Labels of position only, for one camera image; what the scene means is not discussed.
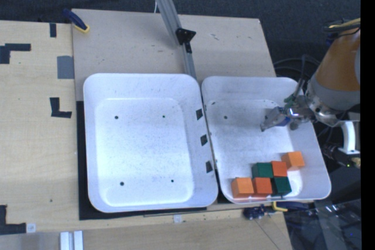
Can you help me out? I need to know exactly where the white plastic tray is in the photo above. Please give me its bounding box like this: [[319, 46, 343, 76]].
[[83, 72, 219, 214], [200, 76, 332, 205]]

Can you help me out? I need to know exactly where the green cube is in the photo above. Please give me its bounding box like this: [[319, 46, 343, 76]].
[[271, 176, 293, 197], [251, 162, 274, 180]]

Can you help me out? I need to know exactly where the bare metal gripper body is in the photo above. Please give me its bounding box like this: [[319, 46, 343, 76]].
[[283, 90, 344, 128]]

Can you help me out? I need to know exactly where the black cylinder on white bracket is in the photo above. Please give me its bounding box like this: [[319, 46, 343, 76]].
[[323, 121, 362, 169]]

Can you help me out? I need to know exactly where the orange cube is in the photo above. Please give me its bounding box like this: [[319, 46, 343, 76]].
[[252, 177, 274, 196], [281, 151, 306, 170], [271, 160, 289, 178], [230, 177, 255, 200]]

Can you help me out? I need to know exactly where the pale wood board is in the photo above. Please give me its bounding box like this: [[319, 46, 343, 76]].
[[71, 8, 287, 217]]

